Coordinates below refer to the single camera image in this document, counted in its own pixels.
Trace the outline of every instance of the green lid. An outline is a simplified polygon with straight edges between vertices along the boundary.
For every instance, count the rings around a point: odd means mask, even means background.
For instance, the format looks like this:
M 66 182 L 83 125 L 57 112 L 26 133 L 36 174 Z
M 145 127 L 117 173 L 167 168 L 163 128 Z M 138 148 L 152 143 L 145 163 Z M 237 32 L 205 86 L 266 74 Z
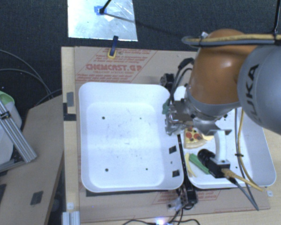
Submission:
M 14 99 L 11 96 L 9 96 L 8 94 L 6 94 L 5 92 L 2 92 L 2 91 L 0 91 L 0 100 L 2 101 L 2 103 L 4 105 L 6 105 L 10 102 L 13 102 L 15 104 Z

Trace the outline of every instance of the metal plate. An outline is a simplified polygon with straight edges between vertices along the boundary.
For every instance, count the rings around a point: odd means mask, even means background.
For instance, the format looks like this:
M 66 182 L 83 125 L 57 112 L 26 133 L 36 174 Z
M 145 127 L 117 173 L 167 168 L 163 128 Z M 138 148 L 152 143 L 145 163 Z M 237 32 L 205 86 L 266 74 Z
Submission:
M 132 0 L 112 0 L 104 15 L 98 13 L 107 0 L 68 0 L 68 36 L 137 41 Z

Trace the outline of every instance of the black metal bar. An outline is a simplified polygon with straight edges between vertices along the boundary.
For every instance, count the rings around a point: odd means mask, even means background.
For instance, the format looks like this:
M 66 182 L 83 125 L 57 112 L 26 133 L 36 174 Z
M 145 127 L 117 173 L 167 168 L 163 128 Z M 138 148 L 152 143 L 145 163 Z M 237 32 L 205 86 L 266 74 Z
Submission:
M 103 8 L 99 9 L 100 14 L 104 14 L 105 9 L 107 8 L 108 4 L 111 2 L 111 0 L 108 0 L 106 4 L 103 6 Z
M 281 0 L 277 0 L 277 7 L 276 7 L 276 14 L 275 14 L 275 22 L 274 22 L 274 28 L 273 28 L 273 31 L 272 31 L 272 32 L 274 32 L 274 33 L 276 33 L 277 26 L 278 26 L 279 13 L 280 13 L 280 2 L 281 2 Z

